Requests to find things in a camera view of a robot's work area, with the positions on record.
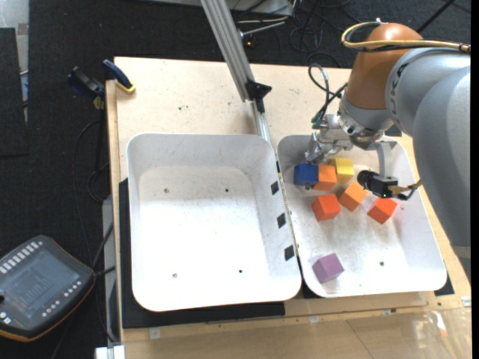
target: blue cube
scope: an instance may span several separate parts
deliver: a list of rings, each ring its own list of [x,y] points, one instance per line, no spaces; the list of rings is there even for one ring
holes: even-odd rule
[[[301,163],[294,167],[294,184],[312,186],[317,184],[318,167],[313,164]]]

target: orange cube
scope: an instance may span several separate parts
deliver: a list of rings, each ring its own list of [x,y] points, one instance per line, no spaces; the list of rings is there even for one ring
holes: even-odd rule
[[[338,199],[334,194],[317,196],[311,206],[318,221],[333,219],[341,211]]]
[[[378,198],[370,208],[367,215],[374,218],[380,224],[384,224],[395,211],[397,203],[391,198]]]
[[[319,164],[317,169],[317,184],[312,188],[314,190],[331,190],[336,182],[336,168],[332,165]]]
[[[341,205],[352,212],[364,200],[366,194],[367,191],[361,185],[352,181],[338,200]]]
[[[336,157],[333,159],[332,164],[336,167],[336,177],[338,178],[339,183],[346,183],[354,177],[352,159]]]

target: black floor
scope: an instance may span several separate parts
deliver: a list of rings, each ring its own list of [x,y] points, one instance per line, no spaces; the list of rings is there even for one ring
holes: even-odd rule
[[[345,28],[380,18],[417,29],[447,0],[318,0],[314,5],[315,1],[303,0],[295,19],[255,36],[254,48],[246,50],[250,62],[316,61],[324,67],[349,68],[356,54],[341,45]],[[421,34],[470,43],[471,3],[456,0]],[[239,12],[234,17],[256,18]],[[310,31],[302,38],[300,57],[298,27],[306,22]],[[90,77],[103,80],[101,61],[114,55],[207,61],[221,61],[222,55],[202,8],[141,1],[30,0],[29,37],[29,153],[0,157],[0,255],[42,233],[88,264],[103,235],[101,204],[87,189],[95,168],[98,127],[92,126],[80,140],[79,133],[100,114],[90,99],[70,89],[68,73],[80,66]],[[104,140],[101,165],[107,161]],[[101,197],[108,194],[106,174],[99,175],[95,188]],[[101,288],[96,291],[101,299]],[[96,347],[107,344],[100,316],[105,318],[104,306],[93,294],[70,321],[36,342],[0,339],[0,358],[50,358],[65,331],[57,358],[92,358]]]

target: black bracket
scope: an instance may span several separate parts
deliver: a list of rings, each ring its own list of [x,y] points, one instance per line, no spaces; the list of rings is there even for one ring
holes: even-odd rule
[[[256,102],[256,108],[260,113],[264,113],[263,98],[271,91],[268,85],[260,84],[259,82],[247,82],[246,90],[248,91],[249,99]]]

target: wooden tabletop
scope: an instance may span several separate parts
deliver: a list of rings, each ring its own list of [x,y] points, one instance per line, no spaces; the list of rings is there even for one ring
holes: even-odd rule
[[[108,81],[106,84],[112,205],[116,260],[117,268],[119,268],[118,183],[127,177],[126,145],[131,137],[142,132],[251,134],[256,133],[256,129],[251,106],[241,101],[225,63],[152,58],[116,58],[115,63],[137,86],[135,93],[130,95],[117,89],[113,81]],[[279,140],[285,135],[310,135],[309,120],[323,104],[325,97],[324,93],[309,79],[308,68],[259,64],[252,64],[251,68],[257,82],[272,87],[271,93],[266,96],[264,102],[273,147],[276,148]],[[329,68],[327,73],[330,88],[335,90],[347,82],[350,70]],[[337,107],[338,102],[333,102],[329,112],[335,112]],[[403,136],[398,138],[398,141],[406,149],[412,169],[418,177],[412,152],[412,140]],[[138,356],[135,355],[140,350],[143,358],[160,358],[157,356],[159,355],[157,346],[160,343],[155,339],[160,336],[171,339],[168,344],[160,339],[161,344],[167,347],[164,348],[163,353],[168,352],[172,355],[171,358],[175,358],[174,355],[179,358],[189,358],[186,351],[182,349],[182,345],[175,346],[172,343],[178,337],[183,337],[184,347],[190,344],[188,347],[193,350],[192,357],[194,352],[200,349],[204,357],[220,358],[221,355],[215,356],[221,351],[218,351],[218,347],[213,349],[211,344],[207,343],[208,340],[203,341],[204,345],[201,344],[200,336],[210,337],[212,334],[212,339],[220,345],[231,346],[231,340],[245,339],[251,347],[259,345],[259,350],[260,342],[263,340],[280,340],[278,344],[281,344],[283,349],[278,351],[282,352],[282,355],[276,356],[277,358],[293,357],[290,352],[299,349],[295,346],[297,343],[294,343],[294,337],[297,337],[297,342],[308,342],[309,348],[313,350],[321,347],[328,352],[328,347],[333,348],[339,345],[343,349],[350,349],[352,354],[349,358],[371,358],[367,350],[364,351],[364,345],[355,346],[356,343],[359,344],[359,341],[356,338],[353,339],[357,336],[357,331],[352,327],[351,320],[381,319],[384,315],[391,313],[394,314],[394,318],[408,314],[409,319],[413,318],[412,316],[420,319],[426,315],[424,313],[437,312],[449,312],[448,317],[453,323],[457,323],[451,316],[454,313],[459,313],[463,320],[463,313],[466,312],[464,302],[471,297],[471,287],[424,190],[420,188],[419,193],[445,261],[454,294],[436,296],[434,292],[405,292],[318,299],[304,299],[301,294],[298,294],[285,302],[284,318],[175,325],[158,329],[121,328],[120,338],[126,345],[127,353],[132,352],[132,358],[137,358]],[[119,277],[117,287],[120,289]],[[277,328],[281,328],[281,333],[278,333]],[[468,336],[468,331],[466,320],[464,336]],[[284,341],[282,334],[289,336],[291,347]],[[334,339],[325,338],[332,334],[335,336]],[[255,357],[270,358],[274,343],[271,344],[268,352],[264,352],[263,356],[258,354]],[[464,349],[467,351],[469,346],[468,343],[465,344]],[[208,347],[212,349],[211,356],[208,355]]]

